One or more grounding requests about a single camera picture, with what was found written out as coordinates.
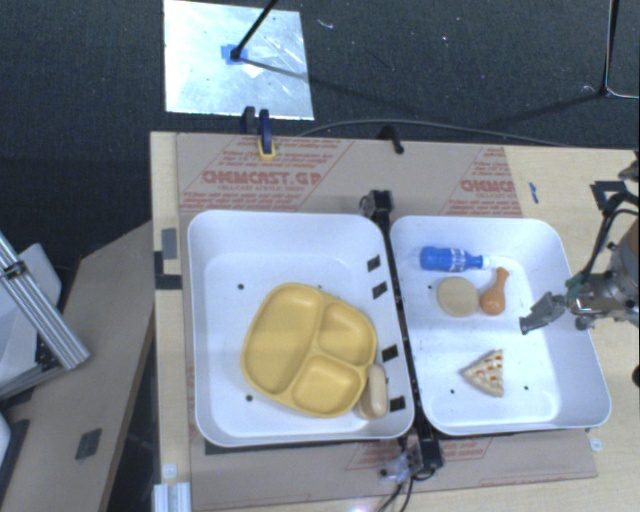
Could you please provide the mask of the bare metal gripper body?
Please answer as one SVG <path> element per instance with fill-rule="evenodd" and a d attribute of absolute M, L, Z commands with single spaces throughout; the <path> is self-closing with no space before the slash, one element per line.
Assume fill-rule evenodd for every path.
<path fill-rule="evenodd" d="M 623 272 L 578 273 L 566 281 L 568 310 L 578 330 L 587 330 L 600 319 L 627 322 L 639 327 L 639 285 Z"/>

